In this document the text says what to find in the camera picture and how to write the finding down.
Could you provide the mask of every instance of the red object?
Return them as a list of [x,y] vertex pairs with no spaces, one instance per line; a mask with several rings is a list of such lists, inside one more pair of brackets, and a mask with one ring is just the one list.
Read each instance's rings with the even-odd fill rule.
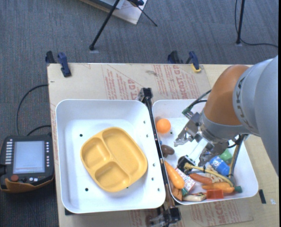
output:
[[211,189],[206,191],[206,199],[223,199],[222,189]]

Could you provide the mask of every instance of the yellow divided plate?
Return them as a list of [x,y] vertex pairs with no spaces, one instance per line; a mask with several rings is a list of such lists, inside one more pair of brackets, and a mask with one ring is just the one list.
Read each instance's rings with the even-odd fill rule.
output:
[[148,165],[141,148],[118,127],[107,128],[88,139],[80,157],[90,176],[108,192],[129,187],[144,175]]

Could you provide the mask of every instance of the orange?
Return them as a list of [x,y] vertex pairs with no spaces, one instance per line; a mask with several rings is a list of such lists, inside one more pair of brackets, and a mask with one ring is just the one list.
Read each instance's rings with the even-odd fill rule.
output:
[[161,134],[165,134],[170,131],[171,125],[168,119],[160,119],[156,123],[156,130]]

